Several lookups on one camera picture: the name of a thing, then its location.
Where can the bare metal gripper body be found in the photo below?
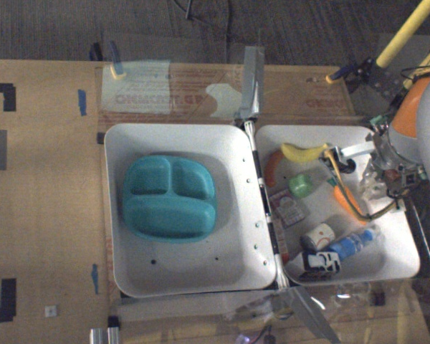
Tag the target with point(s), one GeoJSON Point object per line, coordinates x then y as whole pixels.
{"type": "Point", "coordinates": [387, 156]}

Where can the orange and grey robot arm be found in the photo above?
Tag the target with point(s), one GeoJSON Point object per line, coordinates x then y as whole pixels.
{"type": "Point", "coordinates": [408, 117]}

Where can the orange carrot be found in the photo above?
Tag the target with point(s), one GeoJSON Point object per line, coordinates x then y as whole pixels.
{"type": "Point", "coordinates": [344, 199]}

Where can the yellow banana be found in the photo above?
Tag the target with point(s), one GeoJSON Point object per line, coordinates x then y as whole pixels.
{"type": "Point", "coordinates": [302, 153]}

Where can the green rounded block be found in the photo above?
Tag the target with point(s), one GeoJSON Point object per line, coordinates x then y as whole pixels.
{"type": "Point", "coordinates": [300, 186]}

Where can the blue clear plastic bottle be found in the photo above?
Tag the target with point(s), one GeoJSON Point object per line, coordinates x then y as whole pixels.
{"type": "Point", "coordinates": [349, 245]}

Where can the white plastic tray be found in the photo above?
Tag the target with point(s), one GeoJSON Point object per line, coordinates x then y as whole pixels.
{"type": "Point", "coordinates": [380, 256]}
{"type": "Point", "coordinates": [186, 263]}

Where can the white can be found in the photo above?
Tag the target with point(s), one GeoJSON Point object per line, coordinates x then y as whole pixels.
{"type": "Point", "coordinates": [317, 237]}

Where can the pink and white packet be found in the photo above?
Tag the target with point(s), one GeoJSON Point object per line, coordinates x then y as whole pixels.
{"type": "Point", "coordinates": [288, 208]}

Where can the brown cardboard board red print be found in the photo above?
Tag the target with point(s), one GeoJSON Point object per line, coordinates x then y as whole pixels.
{"type": "Point", "coordinates": [290, 95]}

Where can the orange sausage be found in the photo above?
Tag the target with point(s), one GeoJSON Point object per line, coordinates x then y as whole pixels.
{"type": "Point", "coordinates": [271, 168]}

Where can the black and white carton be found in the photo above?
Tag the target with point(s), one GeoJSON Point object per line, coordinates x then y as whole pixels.
{"type": "Point", "coordinates": [320, 263]}

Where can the green divided plate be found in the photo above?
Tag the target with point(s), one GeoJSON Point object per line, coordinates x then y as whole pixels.
{"type": "Point", "coordinates": [168, 213]}

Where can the black cylinder on white bracket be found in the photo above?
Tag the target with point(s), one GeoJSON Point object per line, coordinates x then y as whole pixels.
{"type": "Point", "coordinates": [345, 165]}

